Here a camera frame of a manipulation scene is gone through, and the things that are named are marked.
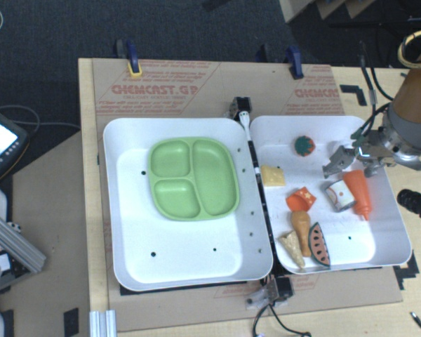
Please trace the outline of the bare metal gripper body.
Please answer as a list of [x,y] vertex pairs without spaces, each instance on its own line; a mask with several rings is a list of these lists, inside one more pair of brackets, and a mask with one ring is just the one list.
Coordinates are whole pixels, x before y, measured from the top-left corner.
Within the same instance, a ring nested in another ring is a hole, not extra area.
[[381,126],[360,134],[354,141],[354,156],[363,163],[368,159],[383,159],[385,167],[401,165],[421,171],[421,149],[405,141],[393,128]]

